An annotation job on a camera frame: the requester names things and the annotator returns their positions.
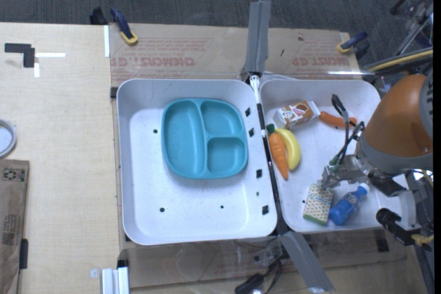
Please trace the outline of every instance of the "white plastic container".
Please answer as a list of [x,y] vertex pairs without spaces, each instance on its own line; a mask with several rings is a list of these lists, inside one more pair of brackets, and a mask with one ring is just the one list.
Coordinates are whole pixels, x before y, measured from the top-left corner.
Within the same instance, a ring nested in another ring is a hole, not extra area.
[[[270,80],[261,85],[265,124],[274,112],[291,102],[311,100],[332,112],[331,95],[367,123],[380,97],[364,81]],[[173,174],[161,148],[163,110],[180,98],[212,98],[231,103],[241,114],[247,133],[248,161],[237,175],[217,180],[192,180]],[[137,244],[233,240],[267,236],[276,227],[277,214],[268,170],[256,99],[250,86],[237,80],[134,79],[117,94],[123,226]],[[401,213],[398,198],[374,189],[360,214],[346,223],[322,226],[302,217],[309,186],[321,179],[329,160],[344,143],[344,131],[318,119],[298,126],[294,133],[302,149],[298,168],[284,180],[276,169],[283,218],[301,233],[378,227],[377,210]],[[348,148],[353,152],[355,143]],[[347,183],[335,188],[334,200],[350,191]]]

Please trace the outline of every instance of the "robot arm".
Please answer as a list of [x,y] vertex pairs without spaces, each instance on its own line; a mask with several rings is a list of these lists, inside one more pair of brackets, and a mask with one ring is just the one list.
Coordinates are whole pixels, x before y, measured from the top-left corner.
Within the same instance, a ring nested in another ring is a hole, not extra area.
[[392,180],[394,176],[412,169],[433,170],[432,97],[432,72],[398,81],[357,137],[354,155],[325,167],[322,187],[335,187],[341,180],[369,180],[387,196],[396,196],[404,188]]

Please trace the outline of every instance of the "sponge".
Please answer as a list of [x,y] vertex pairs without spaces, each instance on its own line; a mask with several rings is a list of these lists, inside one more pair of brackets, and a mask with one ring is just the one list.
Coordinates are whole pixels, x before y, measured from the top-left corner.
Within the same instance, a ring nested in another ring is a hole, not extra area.
[[312,184],[305,201],[303,218],[326,225],[333,196],[334,192],[331,189],[322,190],[317,184]]

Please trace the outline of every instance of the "blue and yellow clamp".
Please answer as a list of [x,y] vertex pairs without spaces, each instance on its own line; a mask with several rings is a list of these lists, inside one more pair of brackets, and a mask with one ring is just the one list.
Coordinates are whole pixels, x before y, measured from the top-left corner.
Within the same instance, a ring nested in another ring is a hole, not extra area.
[[128,45],[137,44],[138,36],[136,36],[135,33],[130,29],[123,13],[119,11],[118,8],[112,8],[110,9],[110,14],[113,17],[113,21],[118,23],[119,29],[121,30],[119,33],[121,34],[121,37],[123,37],[123,40]]
[[356,34],[354,37],[351,37],[348,41],[339,43],[336,46],[336,50],[340,54],[346,54],[352,48],[354,48],[359,42],[361,42],[363,39],[366,38],[367,38],[367,32],[360,32],[359,34]]

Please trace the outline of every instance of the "white ring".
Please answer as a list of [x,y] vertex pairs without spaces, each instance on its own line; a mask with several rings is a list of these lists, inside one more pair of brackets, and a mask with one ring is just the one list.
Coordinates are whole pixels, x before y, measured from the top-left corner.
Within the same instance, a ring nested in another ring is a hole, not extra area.
[[17,143],[17,133],[14,130],[14,127],[8,123],[6,120],[0,119],[0,126],[5,127],[11,134],[12,138],[9,145],[3,151],[0,151],[0,158],[6,157],[15,147]]

